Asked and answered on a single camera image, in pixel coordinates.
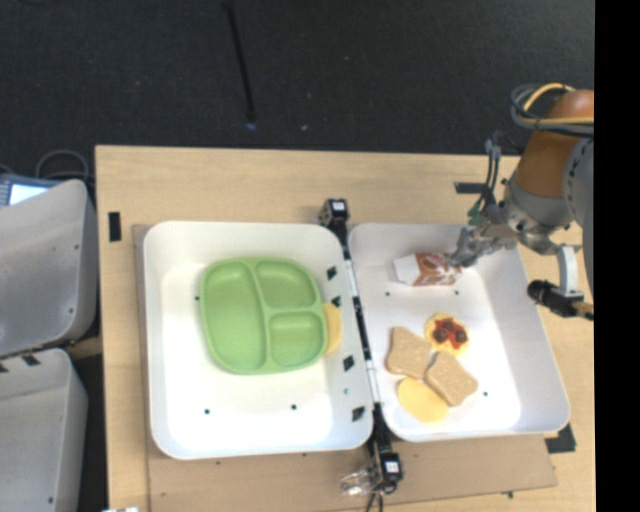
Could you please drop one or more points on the white and orange carton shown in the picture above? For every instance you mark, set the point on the white and orange carton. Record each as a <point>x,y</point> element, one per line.
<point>425,270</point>

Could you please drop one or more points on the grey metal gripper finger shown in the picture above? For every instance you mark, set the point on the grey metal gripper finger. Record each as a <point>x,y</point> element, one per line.
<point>461,246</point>
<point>477,257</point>

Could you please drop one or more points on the white plastic tray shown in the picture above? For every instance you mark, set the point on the white plastic tray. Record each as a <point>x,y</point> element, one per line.
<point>250,415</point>
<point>505,350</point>

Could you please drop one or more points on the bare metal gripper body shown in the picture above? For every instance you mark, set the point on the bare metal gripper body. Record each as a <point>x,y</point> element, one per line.
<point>505,235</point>

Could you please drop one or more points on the thin black and white rod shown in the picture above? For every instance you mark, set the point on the thin black and white rod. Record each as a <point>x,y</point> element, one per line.
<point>361,320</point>

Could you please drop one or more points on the green divided plate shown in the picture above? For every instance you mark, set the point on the green divided plate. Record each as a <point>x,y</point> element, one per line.
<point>235,320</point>

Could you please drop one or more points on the black cylinder on white bracket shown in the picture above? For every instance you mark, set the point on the black cylinder on white bracket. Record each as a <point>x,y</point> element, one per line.
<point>552,295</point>

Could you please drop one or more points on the brown bread slice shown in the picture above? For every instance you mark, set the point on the brown bread slice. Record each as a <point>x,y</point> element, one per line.
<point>452,380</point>
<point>407,352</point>

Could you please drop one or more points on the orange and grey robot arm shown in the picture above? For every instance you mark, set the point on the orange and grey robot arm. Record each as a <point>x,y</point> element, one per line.
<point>542,160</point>

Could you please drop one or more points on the yellow round biscuit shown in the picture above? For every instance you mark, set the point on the yellow round biscuit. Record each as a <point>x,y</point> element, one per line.
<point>334,327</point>
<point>420,402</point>

